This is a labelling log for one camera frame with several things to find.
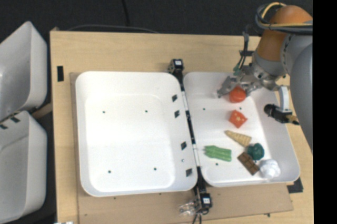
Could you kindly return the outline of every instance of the wooden board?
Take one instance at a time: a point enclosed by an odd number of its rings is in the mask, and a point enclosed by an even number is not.
[[[258,41],[258,37],[251,37],[251,50]],[[226,72],[239,61],[238,50],[242,46],[240,36],[51,32],[57,221],[80,224],[111,223],[112,220],[114,223],[191,222],[191,218],[179,217],[177,210],[179,204],[193,197],[191,192],[94,198],[82,190],[76,175],[70,73],[165,71],[173,58],[183,59],[185,72]],[[60,66],[63,81],[57,80]],[[298,126],[290,126],[289,132],[301,166],[304,192],[289,196],[285,184],[208,188],[214,207],[203,222],[280,211],[288,212],[273,214],[273,223],[313,221],[312,154]],[[240,223],[264,221],[269,221],[264,215],[240,218]],[[237,223],[237,219],[209,223]]]

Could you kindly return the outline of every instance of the red object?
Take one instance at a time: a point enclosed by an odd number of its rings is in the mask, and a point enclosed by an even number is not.
[[[241,127],[244,122],[247,121],[247,118],[241,113],[234,110],[230,117],[230,122],[233,123],[237,128]]]
[[[237,103],[242,102],[245,99],[246,99],[246,92],[240,86],[235,87],[230,92],[230,102]]]

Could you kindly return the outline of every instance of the brown chocolate bar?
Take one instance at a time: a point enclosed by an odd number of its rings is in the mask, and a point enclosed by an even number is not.
[[[237,157],[237,159],[245,166],[245,168],[251,173],[251,175],[256,174],[259,171],[259,166],[255,164],[251,156],[246,152],[243,152]]]

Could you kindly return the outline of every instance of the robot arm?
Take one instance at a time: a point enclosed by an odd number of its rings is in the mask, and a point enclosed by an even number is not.
[[[277,12],[267,22],[265,16],[273,7],[278,8]],[[276,81],[288,74],[294,109],[311,150],[312,20],[305,10],[297,6],[271,3],[259,7],[255,21],[264,32],[253,53],[252,63],[247,66],[241,65],[234,76],[228,77],[217,92],[218,97],[221,97],[237,85],[245,89],[247,95],[261,87],[276,91],[280,89]],[[266,113],[270,114],[271,109],[274,107],[266,107]]]

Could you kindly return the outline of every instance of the waffle cone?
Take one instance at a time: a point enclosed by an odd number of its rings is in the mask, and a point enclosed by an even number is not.
[[[230,130],[226,130],[225,134],[231,139],[233,139],[234,141],[236,141],[237,143],[241,144],[243,147],[247,147],[252,140],[252,137],[250,136],[237,133],[237,132],[233,132]]]

